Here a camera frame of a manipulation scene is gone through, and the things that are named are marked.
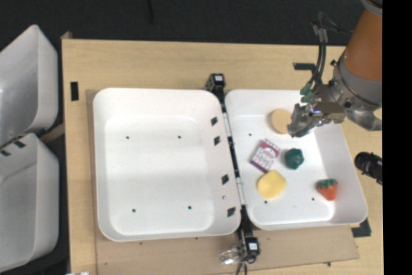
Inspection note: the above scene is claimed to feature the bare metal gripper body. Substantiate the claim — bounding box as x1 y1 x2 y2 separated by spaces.
308 82 354 126

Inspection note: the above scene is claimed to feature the tan round biscuit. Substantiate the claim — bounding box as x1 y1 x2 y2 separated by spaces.
270 108 294 135

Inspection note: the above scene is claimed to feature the green broccoli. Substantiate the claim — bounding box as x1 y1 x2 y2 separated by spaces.
284 147 304 171

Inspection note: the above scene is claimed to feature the purple and white carton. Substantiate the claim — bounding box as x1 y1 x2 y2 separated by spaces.
249 138 281 173

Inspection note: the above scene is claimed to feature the yellow rounded toy food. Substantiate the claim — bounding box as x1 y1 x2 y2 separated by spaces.
257 169 287 200

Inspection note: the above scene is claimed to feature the orange strawberry with green top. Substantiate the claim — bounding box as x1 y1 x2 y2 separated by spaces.
315 178 339 202

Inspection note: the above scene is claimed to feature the thin black and white rod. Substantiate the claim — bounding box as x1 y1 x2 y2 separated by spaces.
217 90 251 238

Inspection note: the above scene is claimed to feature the white plastic tray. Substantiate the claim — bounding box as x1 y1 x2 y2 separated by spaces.
224 89 369 231
92 87 243 242

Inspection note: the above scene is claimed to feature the black cylinder on white bracket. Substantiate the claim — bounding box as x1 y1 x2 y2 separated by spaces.
349 106 383 186

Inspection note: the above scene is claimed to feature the black block with thin wires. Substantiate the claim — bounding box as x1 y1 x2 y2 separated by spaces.
243 236 261 260
205 73 227 91

